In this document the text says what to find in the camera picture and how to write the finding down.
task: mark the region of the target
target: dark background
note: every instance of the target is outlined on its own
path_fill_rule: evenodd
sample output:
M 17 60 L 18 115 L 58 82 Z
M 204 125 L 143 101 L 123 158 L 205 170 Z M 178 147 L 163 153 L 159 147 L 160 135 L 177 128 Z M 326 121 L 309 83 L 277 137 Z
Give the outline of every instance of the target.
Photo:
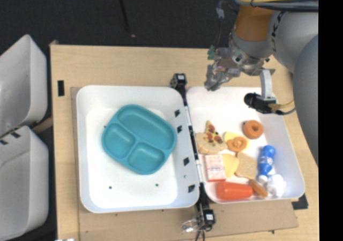
M 217 34 L 221 0 L 0 0 L 0 55 L 29 34 L 49 61 L 48 44 L 208 48 Z M 234 10 L 238 6 L 226 0 Z M 221 45 L 235 21 L 225 11 Z M 50 149 L 50 213 L 46 223 L 15 241 L 53 241 L 56 212 L 52 130 L 40 134 Z

